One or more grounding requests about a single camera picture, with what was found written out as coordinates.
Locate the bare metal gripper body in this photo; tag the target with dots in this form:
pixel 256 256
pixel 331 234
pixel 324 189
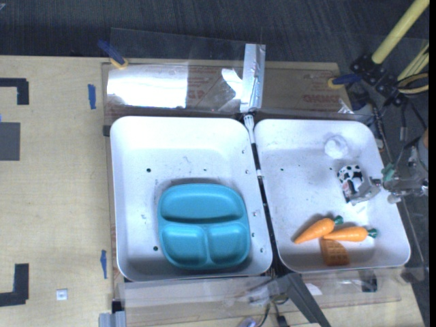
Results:
pixel 405 182

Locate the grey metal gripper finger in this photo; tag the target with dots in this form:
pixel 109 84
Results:
pixel 370 186
pixel 359 201

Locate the black and white cow carton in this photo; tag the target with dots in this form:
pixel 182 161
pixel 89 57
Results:
pixel 349 179

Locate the orange carrot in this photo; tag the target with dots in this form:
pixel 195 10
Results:
pixel 349 234
pixel 315 230

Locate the white crumpled lump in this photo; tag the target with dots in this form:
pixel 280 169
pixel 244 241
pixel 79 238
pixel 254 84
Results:
pixel 335 146

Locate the orange waffle biscuit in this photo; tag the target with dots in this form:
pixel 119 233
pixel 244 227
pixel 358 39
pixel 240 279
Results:
pixel 334 253

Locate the white plastic tray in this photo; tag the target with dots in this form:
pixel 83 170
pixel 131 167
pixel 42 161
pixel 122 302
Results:
pixel 299 189
pixel 190 148

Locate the blue divided plate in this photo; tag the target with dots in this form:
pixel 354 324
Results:
pixel 204 227

